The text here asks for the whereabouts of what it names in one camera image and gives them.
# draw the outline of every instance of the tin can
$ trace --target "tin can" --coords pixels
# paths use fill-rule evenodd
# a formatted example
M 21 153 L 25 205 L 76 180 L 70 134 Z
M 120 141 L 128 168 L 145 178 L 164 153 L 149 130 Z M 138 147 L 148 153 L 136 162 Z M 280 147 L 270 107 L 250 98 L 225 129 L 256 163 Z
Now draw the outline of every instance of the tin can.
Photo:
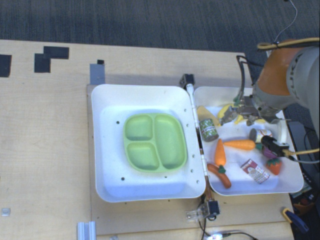
M 272 132 L 267 129 L 251 129 L 249 133 L 249 139 L 254 141 L 255 143 L 261 143 L 261 139 L 263 136 L 272 137 Z
M 205 142 L 212 142 L 219 137 L 219 134 L 217 133 L 217 129 L 212 119 L 202 120 L 199 123 L 199 125 L 202 138 Z

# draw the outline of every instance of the wooden table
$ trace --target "wooden table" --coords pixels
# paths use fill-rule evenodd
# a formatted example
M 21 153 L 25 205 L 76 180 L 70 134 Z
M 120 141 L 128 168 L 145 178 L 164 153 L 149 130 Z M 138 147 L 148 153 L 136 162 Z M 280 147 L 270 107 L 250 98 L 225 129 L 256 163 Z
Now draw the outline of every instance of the wooden table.
M 51 59 L 51 73 L 34 73 L 35 54 L 42 54 L 44 46 L 69 47 L 69 59 Z M 12 55 L 10 76 L 0 77 L 0 208 L 11 209 L 10 216 L 0 217 L 0 239 L 6 240 L 76 239 L 77 223 L 94 220 L 87 111 L 90 64 L 104 60 L 105 82 L 110 84 L 177 86 L 187 73 L 195 75 L 196 87 L 240 86 L 236 53 L 230 52 L 0 40 L 0 54 Z M 246 84 L 251 84 L 248 76 Z M 215 197 L 221 219 L 210 223 L 208 232 L 243 230 L 259 240 L 294 239 L 280 213 L 282 207 L 292 208 L 288 194 L 228 201 Z M 244 209 L 254 216 L 246 218 Z M 202 234 L 196 224 L 147 232 L 119 228 L 120 240 L 194 240 Z

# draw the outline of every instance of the small box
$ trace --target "small box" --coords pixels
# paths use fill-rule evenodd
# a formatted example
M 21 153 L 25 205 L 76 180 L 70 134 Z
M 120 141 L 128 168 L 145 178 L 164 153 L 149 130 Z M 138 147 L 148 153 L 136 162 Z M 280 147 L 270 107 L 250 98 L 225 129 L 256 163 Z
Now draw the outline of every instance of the small box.
M 250 177 L 259 184 L 266 181 L 270 177 L 270 174 L 266 173 L 264 169 L 260 168 L 257 163 L 251 159 L 246 161 L 241 166 L 241 169 L 249 174 Z

